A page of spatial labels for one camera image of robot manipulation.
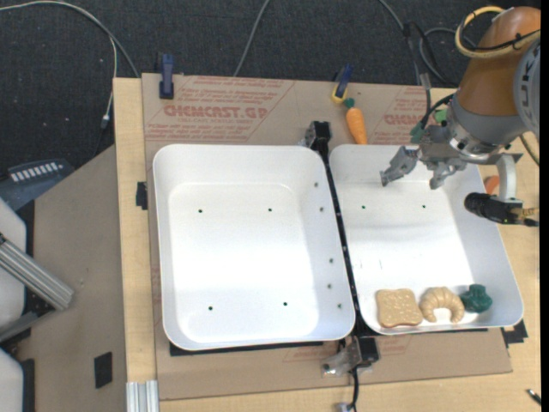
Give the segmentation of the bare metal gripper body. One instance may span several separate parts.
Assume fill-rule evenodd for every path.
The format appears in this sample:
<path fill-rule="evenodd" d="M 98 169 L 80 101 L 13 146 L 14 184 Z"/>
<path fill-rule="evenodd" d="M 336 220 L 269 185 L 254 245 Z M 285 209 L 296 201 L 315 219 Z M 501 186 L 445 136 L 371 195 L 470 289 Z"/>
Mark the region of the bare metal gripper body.
<path fill-rule="evenodd" d="M 418 148 L 419 159 L 425 163 L 485 164 L 493 155 L 493 144 L 477 138 L 460 125 L 429 125 Z"/>

